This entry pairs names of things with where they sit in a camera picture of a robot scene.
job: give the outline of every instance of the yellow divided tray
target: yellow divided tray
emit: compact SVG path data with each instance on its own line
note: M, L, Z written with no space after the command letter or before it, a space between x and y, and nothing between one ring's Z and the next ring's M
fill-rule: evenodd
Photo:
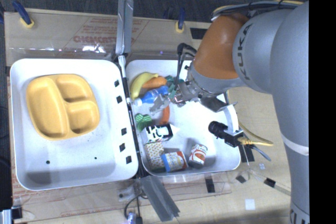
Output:
M76 74L54 74L32 80L26 91L33 125L42 137L63 140L93 131L99 109L89 83Z

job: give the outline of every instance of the blue plastic bottle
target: blue plastic bottle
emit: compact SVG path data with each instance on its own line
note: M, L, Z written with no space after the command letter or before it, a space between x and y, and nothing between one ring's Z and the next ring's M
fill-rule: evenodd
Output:
M152 104L154 103L154 100L159 94L161 95L167 95L168 94L168 86L163 85L157 89L153 89L145 93L145 95L142 98L136 98L134 100L134 104L137 106L141 106L143 103Z

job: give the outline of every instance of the white lid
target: white lid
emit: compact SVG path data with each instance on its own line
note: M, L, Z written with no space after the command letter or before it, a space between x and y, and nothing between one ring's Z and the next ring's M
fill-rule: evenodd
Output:
M135 104L136 106L141 106L141 105L142 105L142 100L141 100L140 98L135 98L135 99L134 99L134 104Z

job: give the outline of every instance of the carrot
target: carrot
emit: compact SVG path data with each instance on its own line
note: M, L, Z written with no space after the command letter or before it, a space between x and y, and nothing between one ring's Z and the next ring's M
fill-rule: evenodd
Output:
M159 124L167 124L168 121L169 121L169 117L170 117L170 108L169 108L169 105L168 105L162 111L162 116L161 116Z
M142 88L144 89L156 89L162 85L166 85L167 80L162 77L162 76L158 76L157 78L152 78L149 81L147 81L146 83L144 83L142 85Z

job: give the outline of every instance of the toy banana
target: toy banana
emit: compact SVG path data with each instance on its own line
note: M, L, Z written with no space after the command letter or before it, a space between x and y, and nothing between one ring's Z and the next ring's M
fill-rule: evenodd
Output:
M132 82L131 84L131 98L134 100L137 98L140 94L142 85L144 85L147 81L149 81L152 78L157 78L159 74L157 73L149 73L149 72L144 72L138 75Z

